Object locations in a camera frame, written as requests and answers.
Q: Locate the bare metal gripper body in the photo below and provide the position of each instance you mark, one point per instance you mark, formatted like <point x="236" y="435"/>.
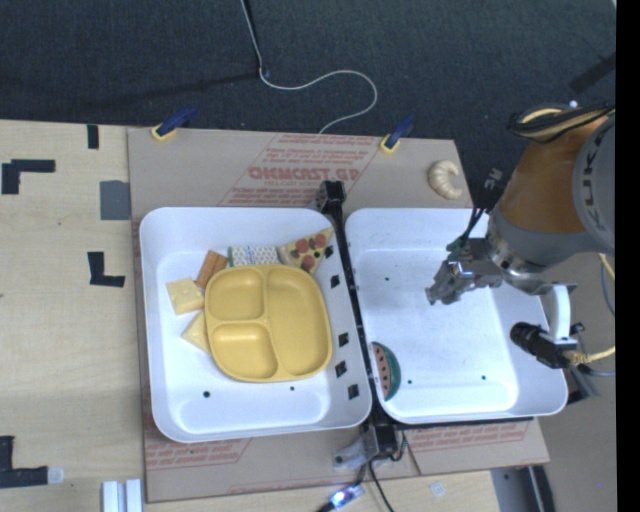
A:
<point x="482" y="265"/>

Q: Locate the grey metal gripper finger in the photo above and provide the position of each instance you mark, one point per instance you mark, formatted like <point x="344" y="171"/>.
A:
<point x="436" y="289"/>
<point x="459" y="292"/>

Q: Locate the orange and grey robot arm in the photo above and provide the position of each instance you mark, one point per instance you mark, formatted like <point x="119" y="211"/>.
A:
<point x="542" y="195"/>

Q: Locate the white plastic tray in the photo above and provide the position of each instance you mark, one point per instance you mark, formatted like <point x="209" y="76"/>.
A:
<point x="450" y="345"/>
<point x="250" y="405"/>

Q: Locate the thin black rod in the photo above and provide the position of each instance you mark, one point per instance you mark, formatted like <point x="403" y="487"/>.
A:
<point x="354" y="295"/>

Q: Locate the beige toy croissant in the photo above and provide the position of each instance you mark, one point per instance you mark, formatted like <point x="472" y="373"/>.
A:
<point x="442" y="180"/>

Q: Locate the toy watermelon slice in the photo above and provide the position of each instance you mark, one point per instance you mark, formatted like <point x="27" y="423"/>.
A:
<point x="387" y="372"/>

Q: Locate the toy pizza slice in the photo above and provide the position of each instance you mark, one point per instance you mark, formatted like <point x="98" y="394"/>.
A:
<point x="305" y="250"/>

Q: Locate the yellow divided plate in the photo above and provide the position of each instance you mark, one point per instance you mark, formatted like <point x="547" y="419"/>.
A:
<point x="295" y="310"/>

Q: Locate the white patterned cracker packet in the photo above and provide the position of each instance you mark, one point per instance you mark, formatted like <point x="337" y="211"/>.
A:
<point x="252" y="255"/>

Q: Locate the orange-brown biscuit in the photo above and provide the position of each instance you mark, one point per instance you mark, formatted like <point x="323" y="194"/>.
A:
<point x="210" y="267"/>

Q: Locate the yellow cheese wedge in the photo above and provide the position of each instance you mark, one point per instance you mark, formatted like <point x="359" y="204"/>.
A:
<point x="198" y="332"/>

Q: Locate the yellow cheese block with holes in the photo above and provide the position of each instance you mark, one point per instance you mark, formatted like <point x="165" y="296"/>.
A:
<point x="184" y="296"/>

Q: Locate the brown cardboard board red print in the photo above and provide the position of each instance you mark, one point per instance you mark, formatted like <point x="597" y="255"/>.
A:
<point x="210" y="170"/>

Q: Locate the black cylinder on white bracket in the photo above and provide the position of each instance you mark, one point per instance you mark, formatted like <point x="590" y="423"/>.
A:
<point x="540" y="342"/>

